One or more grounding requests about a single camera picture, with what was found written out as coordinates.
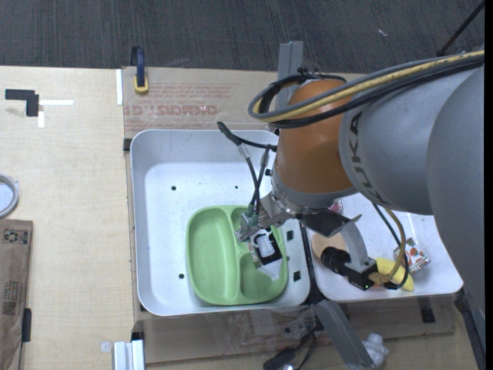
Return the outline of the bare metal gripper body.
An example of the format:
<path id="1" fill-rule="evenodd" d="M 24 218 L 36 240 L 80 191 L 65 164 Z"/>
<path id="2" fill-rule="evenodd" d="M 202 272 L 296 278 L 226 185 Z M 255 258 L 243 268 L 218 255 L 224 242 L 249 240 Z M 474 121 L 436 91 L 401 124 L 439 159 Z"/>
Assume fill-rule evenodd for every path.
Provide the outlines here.
<path id="1" fill-rule="evenodd" d="M 235 237 L 243 243 L 259 230 L 282 226 L 287 220 L 294 219 L 299 212 L 299 204 L 277 195 L 266 195 L 255 206 L 249 205 L 242 212 Z"/>

